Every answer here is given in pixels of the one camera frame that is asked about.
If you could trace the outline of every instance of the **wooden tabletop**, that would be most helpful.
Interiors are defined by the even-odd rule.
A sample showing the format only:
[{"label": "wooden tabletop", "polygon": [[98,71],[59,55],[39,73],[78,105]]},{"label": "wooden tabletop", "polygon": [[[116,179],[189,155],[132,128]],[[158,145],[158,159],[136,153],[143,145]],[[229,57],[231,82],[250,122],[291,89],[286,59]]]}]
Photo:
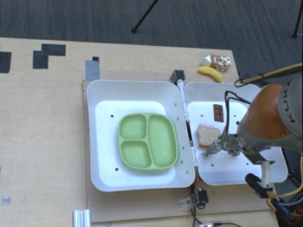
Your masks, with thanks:
[{"label": "wooden tabletop", "polygon": [[[33,69],[33,51],[40,51],[42,44],[64,44],[66,55],[49,56],[48,69]],[[88,207],[86,60],[99,57],[102,79],[167,81],[173,70],[184,70],[185,82],[214,82],[198,73],[203,57],[214,54],[231,58],[224,82],[238,78],[232,52],[227,50],[0,38],[0,52],[12,53],[9,73],[0,73],[0,198],[11,199],[9,205],[0,205],[1,226],[72,226],[73,210]],[[205,188],[210,202],[198,212],[201,221],[278,226],[274,212],[247,185]],[[175,191],[166,189],[160,197],[173,205],[178,200]],[[157,200],[151,201],[151,209],[138,213],[131,209],[131,199],[115,206],[110,194],[105,195],[108,202],[98,202],[110,214],[98,219],[98,212],[91,210],[93,226],[192,225],[188,212],[157,205]]]}]

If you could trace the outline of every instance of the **metal rod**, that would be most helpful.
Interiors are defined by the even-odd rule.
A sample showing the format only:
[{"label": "metal rod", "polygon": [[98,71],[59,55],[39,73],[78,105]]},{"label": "metal rod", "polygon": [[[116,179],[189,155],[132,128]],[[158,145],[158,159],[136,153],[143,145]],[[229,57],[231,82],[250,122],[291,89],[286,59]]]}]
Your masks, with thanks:
[{"label": "metal rod", "polygon": [[302,7],[303,7],[303,0],[301,0],[301,5],[300,5],[300,9],[299,9],[297,23],[295,25],[295,29],[294,29],[294,33],[293,33],[293,38],[296,38],[298,36],[298,28],[299,28],[300,20],[301,20]]},{"label": "metal rod", "polygon": [[153,9],[153,7],[156,5],[156,3],[158,2],[159,0],[155,0],[151,6],[147,9],[147,11],[144,13],[144,15],[142,16],[142,18],[139,20],[139,22],[137,23],[137,25],[132,28],[132,33],[135,34],[137,33],[137,29],[138,27],[140,26],[140,24],[145,20],[145,18],[147,17],[147,15],[150,13],[150,11]]}]

